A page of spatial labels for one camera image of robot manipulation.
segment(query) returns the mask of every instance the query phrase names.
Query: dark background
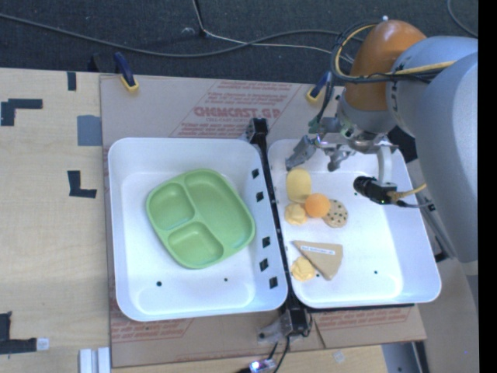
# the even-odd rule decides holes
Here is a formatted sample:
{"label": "dark background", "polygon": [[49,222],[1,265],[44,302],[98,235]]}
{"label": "dark background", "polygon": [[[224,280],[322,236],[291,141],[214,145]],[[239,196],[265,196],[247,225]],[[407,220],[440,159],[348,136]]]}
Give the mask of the dark background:
{"label": "dark background", "polygon": [[[251,46],[204,58],[168,58],[128,49],[210,54],[237,44],[206,37],[202,30],[245,42],[277,33],[325,30],[334,33],[288,34],[267,43],[329,51],[336,33],[382,16],[411,23],[428,37],[478,37],[478,0],[450,0],[450,5],[449,0],[197,1],[203,26],[193,0],[0,0],[0,67],[109,73],[116,71],[113,54],[120,51],[137,75],[313,84],[328,70],[329,54],[309,48]],[[352,40],[347,52],[353,56],[359,45]],[[398,129],[391,139],[403,146],[406,160],[415,157],[413,148],[406,147],[412,139]]]}

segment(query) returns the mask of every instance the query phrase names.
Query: toy bread slice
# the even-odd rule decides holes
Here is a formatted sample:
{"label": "toy bread slice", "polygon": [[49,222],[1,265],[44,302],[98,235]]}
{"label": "toy bread slice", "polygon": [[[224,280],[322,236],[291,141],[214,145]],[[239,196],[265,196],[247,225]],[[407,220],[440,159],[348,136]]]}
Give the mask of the toy bread slice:
{"label": "toy bread slice", "polygon": [[330,281],[338,272],[343,258],[342,245],[294,240],[294,245]]}

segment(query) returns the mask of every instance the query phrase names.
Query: white tray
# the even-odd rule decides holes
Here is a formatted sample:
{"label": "white tray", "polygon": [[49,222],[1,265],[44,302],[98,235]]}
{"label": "white tray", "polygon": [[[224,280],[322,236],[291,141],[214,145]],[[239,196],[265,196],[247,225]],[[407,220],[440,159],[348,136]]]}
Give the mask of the white tray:
{"label": "white tray", "polygon": [[[233,139],[124,138],[108,154],[116,298],[138,321],[227,315],[279,308],[288,286],[257,149]],[[181,267],[145,210],[158,184],[212,169],[238,191],[255,220],[255,238],[208,268]]]}
{"label": "white tray", "polygon": [[[430,302],[440,293],[441,283],[433,251],[419,209],[381,206],[357,194],[353,181],[358,176],[378,177],[376,155],[356,153],[331,173],[329,157],[322,150],[305,164],[312,179],[312,192],[340,200],[349,212],[342,228],[330,228],[321,219],[312,218],[302,225],[290,225],[284,219],[290,203],[285,182],[285,158],[289,158],[299,140],[281,140],[269,148],[269,165],[277,200],[280,224],[291,264],[301,254],[293,240],[339,243],[344,257],[338,273],[327,281],[315,277],[306,282],[292,277],[295,295],[317,309],[341,307],[398,305]],[[399,151],[392,155],[393,183],[398,190],[412,185],[405,161]],[[416,204],[414,195],[405,201]]]}

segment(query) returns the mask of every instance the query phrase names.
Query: blue and yellow clamp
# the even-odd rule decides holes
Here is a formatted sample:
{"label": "blue and yellow clamp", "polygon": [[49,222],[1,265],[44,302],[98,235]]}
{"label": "blue and yellow clamp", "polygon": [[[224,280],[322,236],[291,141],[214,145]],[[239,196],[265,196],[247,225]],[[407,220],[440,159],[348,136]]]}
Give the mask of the blue and yellow clamp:
{"label": "blue and yellow clamp", "polygon": [[140,85],[134,78],[133,72],[131,71],[129,64],[126,61],[126,58],[120,52],[117,52],[114,54],[114,61],[116,62],[116,65],[121,73],[121,82],[124,84],[124,87],[126,87],[127,91],[135,92],[136,90],[138,90],[138,87]]}
{"label": "blue and yellow clamp", "polygon": [[324,75],[319,79],[319,82],[312,87],[308,93],[305,95],[305,99],[310,103],[316,103],[318,101],[319,94],[325,84],[330,81],[332,73],[330,71],[326,71]]}

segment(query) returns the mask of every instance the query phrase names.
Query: cardboard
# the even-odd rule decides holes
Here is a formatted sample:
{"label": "cardboard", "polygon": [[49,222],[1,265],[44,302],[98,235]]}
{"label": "cardboard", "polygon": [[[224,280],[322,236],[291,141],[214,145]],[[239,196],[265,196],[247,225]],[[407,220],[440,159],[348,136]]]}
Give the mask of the cardboard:
{"label": "cardboard", "polygon": [[[137,80],[139,90],[130,93],[118,75],[100,78],[113,367],[264,357],[273,344],[261,342],[257,333],[278,319],[278,311],[135,322],[119,310],[113,282],[106,154],[112,143],[126,137],[243,138],[252,117],[267,119],[268,145],[278,139],[300,138],[321,108],[321,99],[316,104],[305,99],[312,85],[149,76]],[[290,352],[426,338],[415,305],[320,312],[312,317],[309,337],[293,339]]]}

